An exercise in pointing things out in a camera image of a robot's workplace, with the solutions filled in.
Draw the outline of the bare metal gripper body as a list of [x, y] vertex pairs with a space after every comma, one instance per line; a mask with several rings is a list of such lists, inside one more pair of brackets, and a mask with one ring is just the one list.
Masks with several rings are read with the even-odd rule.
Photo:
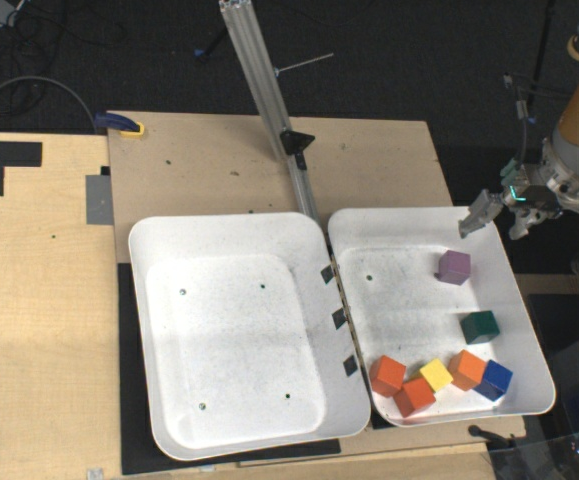
[[535, 211], [542, 219], [563, 211], [579, 213], [579, 145], [545, 139], [540, 159], [512, 159], [501, 170], [503, 198], [510, 208]]

